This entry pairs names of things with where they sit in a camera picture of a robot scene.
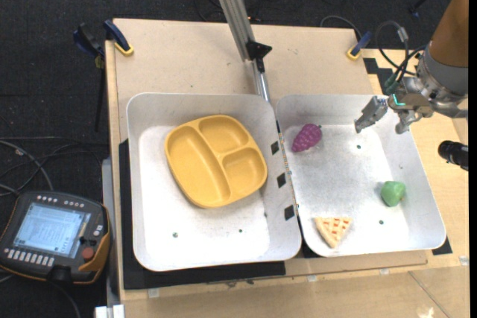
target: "toy pizza slice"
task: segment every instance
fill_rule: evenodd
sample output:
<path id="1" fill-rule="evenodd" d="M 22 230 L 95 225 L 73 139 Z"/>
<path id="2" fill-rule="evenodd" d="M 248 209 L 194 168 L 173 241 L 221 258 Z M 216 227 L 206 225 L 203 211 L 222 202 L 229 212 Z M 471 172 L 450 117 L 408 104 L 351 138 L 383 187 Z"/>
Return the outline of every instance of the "toy pizza slice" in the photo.
<path id="1" fill-rule="evenodd" d="M 315 224 L 320 235 L 331 248 L 336 248 L 349 229 L 351 217 L 316 217 Z"/>

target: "orange divided tray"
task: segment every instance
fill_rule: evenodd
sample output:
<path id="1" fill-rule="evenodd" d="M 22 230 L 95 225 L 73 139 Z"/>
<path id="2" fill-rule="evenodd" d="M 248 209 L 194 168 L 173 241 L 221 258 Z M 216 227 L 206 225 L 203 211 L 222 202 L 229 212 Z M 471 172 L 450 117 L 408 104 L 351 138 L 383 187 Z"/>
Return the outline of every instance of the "orange divided tray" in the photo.
<path id="1" fill-rule="evenodd" d="M 176 127 L 165 138 L 165 155 L 180 189 L 203 208 L 240 200 L 267 179 L 265 159 L 252 135 L 228 115 Z"/>

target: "wooden table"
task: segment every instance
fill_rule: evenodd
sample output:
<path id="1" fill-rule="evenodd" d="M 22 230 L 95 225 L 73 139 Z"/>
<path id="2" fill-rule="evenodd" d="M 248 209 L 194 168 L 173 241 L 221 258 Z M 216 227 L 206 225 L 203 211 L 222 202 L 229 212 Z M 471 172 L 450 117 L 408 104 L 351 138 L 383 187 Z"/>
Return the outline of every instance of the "wooden table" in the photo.
<path id="1" fill-rule="evenodd" d="M 115 19 L 135 51 L 106 42 L 119 300 L 126 317 L 469 317 L 468 173 L 437 154 L 444 140 L 467 143 L 467 123 L 435 115 L 411 126 L 452 253 L 431 250 L 285 262 L 286 276 L 125 290 L 122 284 L 118 145 L 127 138 L 126 105 L 141 92 L 255 94 L 226 24 Z M 254 25 L 272 106 L 288 94 L 380 94 L 364 61 L 346 58 L 353 30 Z M 399 61 L 402 51 L 387 51 Z M 375 50 L 364 50 L 380 66 Z"/>

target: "yellow clamp pad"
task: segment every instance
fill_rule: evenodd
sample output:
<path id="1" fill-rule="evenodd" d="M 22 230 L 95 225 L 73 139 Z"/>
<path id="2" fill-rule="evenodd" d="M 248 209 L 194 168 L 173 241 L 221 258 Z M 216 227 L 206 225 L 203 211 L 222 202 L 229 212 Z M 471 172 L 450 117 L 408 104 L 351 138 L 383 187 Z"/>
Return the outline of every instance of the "yellow clamp pad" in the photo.
<path id="1" fill-rule="evenodd" d="M 132 45 L 129 45 L 129 49 L 125 51 L 117 42 L 114 43 L 114 46 L 120 51 L 124 56 L 130 56 L 134 52 Z"/>
<path id="2" fill-rule="evenodd" d="M 348 52 L 346 53 L 346 55 L 348 56 L 348 58 L 350 58 L 351 60 L 353 61 L 356 61 L 359 57 L 359 55 L 361 54 L 361 49 L 358 51 L 358 53 L 353 56 L 353 54 L 351 53 L 351 51 L 354 49 L 355 47 L 351 47 Z"/>

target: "display screen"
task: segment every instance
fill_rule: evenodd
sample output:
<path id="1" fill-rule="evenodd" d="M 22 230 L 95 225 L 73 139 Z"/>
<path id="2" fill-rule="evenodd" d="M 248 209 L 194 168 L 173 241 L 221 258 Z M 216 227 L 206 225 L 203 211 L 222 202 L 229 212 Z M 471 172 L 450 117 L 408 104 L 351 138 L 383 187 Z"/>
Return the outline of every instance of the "display screen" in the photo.
<path id="1" fill-rule="evenodd" d="M 13 244 L 19 248 L 74 258 L 80 245 L 78 233 L 90 217 L 87 212 L 32 203 Z"/>

